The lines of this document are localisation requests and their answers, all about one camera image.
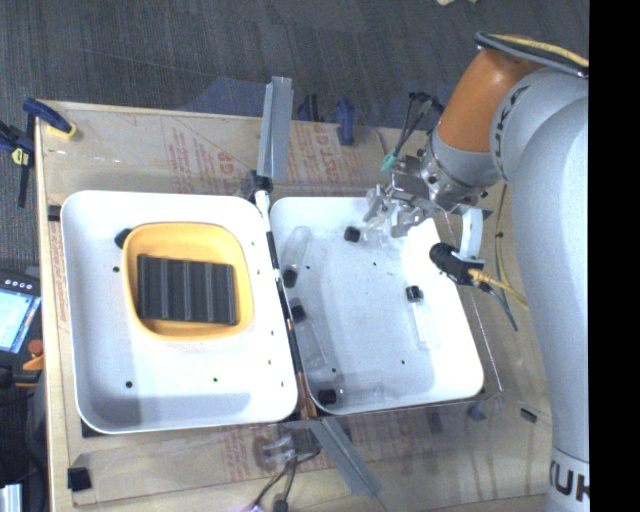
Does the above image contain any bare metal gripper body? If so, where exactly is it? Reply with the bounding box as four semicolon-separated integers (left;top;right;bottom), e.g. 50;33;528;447
386;149;492;217

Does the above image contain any clear plastic bottle black cap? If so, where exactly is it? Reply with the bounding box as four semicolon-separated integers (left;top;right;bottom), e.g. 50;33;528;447
404;284;442;351
289;303;329;374
278;225;314;289
343;223;397;251
316;380;387;407

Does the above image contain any white plastic tray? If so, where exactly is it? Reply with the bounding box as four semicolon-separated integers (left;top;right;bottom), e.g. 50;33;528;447
59;189;300;435
268;195;486;417

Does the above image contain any thin black and white rod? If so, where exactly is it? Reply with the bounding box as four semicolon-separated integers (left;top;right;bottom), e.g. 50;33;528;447
253;188;318;420

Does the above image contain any yellow bowl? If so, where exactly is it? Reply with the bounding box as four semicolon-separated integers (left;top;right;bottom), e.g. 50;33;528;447
121;221;255;343

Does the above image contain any black ribbed insert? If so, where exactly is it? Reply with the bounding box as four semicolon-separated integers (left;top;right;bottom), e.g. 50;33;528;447
135;254;238;326

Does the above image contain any brown cardboard board red print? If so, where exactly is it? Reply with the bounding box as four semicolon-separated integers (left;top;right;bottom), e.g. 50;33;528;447
33;98;554;512

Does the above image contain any black cylinder on white bracket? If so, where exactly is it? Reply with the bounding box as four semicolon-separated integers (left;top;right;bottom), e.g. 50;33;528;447
428;206;486;287

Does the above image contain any black block with thin wires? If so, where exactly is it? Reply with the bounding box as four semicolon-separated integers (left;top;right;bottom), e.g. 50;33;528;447
259;424;322;464

